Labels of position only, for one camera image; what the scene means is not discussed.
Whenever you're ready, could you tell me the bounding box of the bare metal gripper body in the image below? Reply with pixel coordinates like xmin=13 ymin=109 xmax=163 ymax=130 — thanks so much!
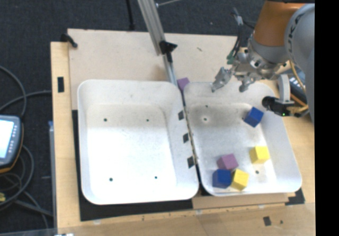
xmin=228 ymin=51 xmax=279 ymax=82

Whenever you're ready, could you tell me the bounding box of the blue cube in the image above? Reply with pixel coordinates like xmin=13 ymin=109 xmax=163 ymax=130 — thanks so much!
xmin=243 ymin=106 xmax=265 ymax=128
xmin=212 ymin=168 xmax=233 ymax=189

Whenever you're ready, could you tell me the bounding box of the purple cube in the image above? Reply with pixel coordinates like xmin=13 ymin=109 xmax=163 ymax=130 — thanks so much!
xmin=217 ymin=153 xmax=239 ymax=171
xmin=176 ymin=77 xmax=190 ymax=92

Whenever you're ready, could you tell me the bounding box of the white plastic tray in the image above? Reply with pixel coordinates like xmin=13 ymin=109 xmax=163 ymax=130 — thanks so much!
xmin=77 ymin=79 xmax=200 ymax=206
xmin=183 ymin=80 xmax=303 ymax=197

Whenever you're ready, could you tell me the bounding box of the thin black and white rod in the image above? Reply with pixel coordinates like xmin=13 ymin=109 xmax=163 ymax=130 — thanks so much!
xmin=181 ymin=90 xmax=199 ymax=167

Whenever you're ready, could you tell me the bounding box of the yellow cube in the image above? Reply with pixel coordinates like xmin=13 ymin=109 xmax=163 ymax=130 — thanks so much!
xmin=249 ymin=146 xmax=271 ymax=165
xmin=230 ymin=168 xmax=250 ymax=192

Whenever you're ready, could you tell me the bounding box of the pale wood board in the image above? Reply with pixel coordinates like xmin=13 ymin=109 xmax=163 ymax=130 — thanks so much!
xmin=67 ymin=28 xmax=297 ymax=210

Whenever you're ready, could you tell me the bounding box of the black cylinder on white bracket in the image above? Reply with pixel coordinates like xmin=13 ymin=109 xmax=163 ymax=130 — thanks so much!
xmin=261 ymin=74 xmax=295 ymax=117

